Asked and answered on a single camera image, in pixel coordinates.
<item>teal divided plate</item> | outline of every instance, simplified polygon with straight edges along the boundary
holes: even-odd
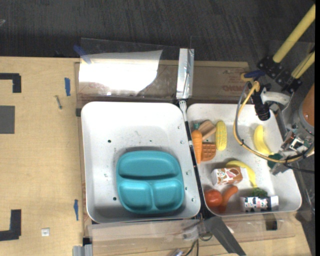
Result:
[[[185,197],[180,164],[162,151],[123,154],[116,166],[116,186],[123,207],[135,214],[175,211]]]

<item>toy tomato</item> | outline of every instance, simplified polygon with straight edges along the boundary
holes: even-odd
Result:
[[[222,203],[222,195],[216,189],[210,189],[204,192],[205,203],[209,208],[217,207]]]

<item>orange carrot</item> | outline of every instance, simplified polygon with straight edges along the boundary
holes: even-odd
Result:
[[[239,191],[238,187],[235,185],[232,185],[229,187],[222,195],[222,202],[219,206],[219,212],[224,213],[227,209],[227,204],[231,196],[233,196],[235,193]]]
[[[195,130],[191,133],[193,150],[197,164],[201,163],[202,154],[202,133],[198,130],[199,124],[195,124]]]

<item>wooden table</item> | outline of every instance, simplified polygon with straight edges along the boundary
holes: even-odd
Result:
[[[22,92],[0,80],[0,106],[15,106],[14,134],[0,134],[0,231],[9,229],[10,212],[21,209],[21,236],[0,241],[0,255],[72,255],[82,245],[84,221],[75,64],[78,58],[0,57],[0,73],[19,73]],[[65,78],[70,79],[70,96]],[[62,109],[59,109],[58,96]],[[74,210],[79,201],[79,219]],[[310,255],[299,221],[291,237],[241,242],[248,255]],[[50,228],[49,236],[42,229]],[[221,245],[199,254],[227,253]],[[164,256],[171,250],[140,253]]]

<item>gray carpet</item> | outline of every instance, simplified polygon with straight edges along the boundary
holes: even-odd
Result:
[[[274,54],[314,2],[311,0],[0,0],[0,56],[78,57],[81,38],[195,48],[197,60],[247,61]],[[283,60],[290,70],[315,43],[315,23]],[[296,108],[315,80],[302,76]],[[314,169],[315,158],[301,163]],[[315,191],[314,175],[303,182]],[[312,254],[315,217],[300,210]]]

